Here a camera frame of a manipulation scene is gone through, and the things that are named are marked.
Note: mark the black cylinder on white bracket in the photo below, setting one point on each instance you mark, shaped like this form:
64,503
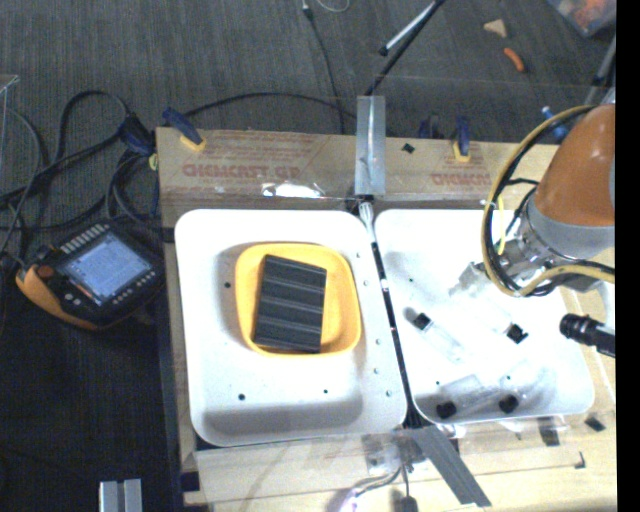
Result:
585,330

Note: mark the brown cardboard board red print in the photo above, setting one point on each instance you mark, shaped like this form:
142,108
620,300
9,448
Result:
240,165

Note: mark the dark grey ribbed block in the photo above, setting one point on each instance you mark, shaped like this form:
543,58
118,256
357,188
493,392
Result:
290,302

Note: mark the thin black and white rod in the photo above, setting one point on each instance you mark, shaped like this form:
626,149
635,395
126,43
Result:
387,305

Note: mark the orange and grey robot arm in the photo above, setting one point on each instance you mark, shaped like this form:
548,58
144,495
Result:
580,170

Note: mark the yellow plate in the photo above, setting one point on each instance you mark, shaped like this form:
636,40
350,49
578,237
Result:
345,300

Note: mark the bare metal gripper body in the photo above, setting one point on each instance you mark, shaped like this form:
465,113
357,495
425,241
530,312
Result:
525,262

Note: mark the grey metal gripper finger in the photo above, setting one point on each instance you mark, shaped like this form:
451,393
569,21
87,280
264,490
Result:
477,271
462,290

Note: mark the orange carrot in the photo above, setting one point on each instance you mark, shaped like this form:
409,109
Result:
514,59

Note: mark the white plastic tray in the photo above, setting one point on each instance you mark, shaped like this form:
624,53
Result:
550,390
280,390

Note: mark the clear plastic bottle black cap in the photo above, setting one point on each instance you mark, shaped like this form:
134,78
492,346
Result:
505,320
462,395
440,337
525,387

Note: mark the beige pizza slice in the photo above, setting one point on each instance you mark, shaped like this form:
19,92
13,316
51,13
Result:
496,27

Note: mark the clear plastic packet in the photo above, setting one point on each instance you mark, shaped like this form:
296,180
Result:
292,190

